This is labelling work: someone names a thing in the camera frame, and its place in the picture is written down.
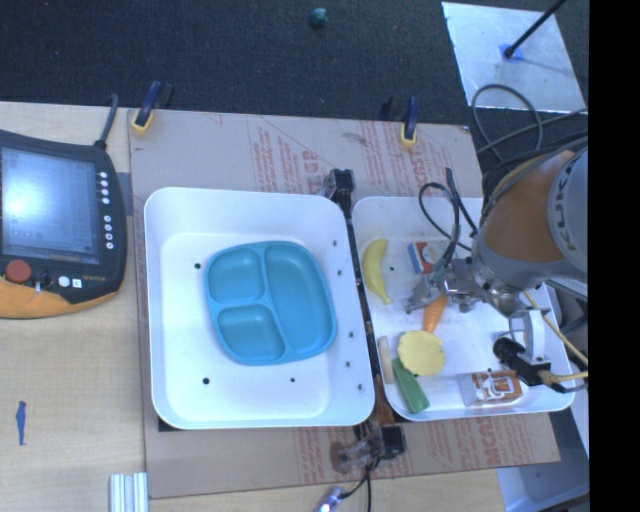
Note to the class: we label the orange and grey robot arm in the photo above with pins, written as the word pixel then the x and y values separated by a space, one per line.
pixel 530 225

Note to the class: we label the yellow banana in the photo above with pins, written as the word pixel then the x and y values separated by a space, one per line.
pixel 376 270

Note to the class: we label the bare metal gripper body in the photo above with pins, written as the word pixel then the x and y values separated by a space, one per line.
pixel 467 280

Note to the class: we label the white plastic tray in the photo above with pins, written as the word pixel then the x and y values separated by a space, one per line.
pixel 185 350
pixel 475 345

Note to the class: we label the yellow round biscuit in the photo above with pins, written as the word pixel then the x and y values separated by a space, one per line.
pixel 421 352

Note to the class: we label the green broccoli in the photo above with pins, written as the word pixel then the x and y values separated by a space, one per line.
pixel 318 16

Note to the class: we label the brown cardboard board red print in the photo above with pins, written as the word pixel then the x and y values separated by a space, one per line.
pixel 200 150

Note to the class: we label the green bottle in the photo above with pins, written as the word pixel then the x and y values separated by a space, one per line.
pixel 411 390

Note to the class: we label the red blue white carton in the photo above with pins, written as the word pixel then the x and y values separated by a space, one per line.
pixel 424 257

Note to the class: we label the orange carrot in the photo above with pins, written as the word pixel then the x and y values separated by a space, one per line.
pixel 434 314

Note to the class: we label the orange and white carton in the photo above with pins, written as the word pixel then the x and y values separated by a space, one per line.
pixel 492 387

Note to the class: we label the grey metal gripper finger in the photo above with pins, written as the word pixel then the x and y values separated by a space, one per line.
pixel 467 304
pixel 417 297

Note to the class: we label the blue divided plate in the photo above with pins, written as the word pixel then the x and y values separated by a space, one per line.
pixel 270 300

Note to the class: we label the black cylinder on white bracket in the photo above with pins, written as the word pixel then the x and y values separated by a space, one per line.
pixel 522 357

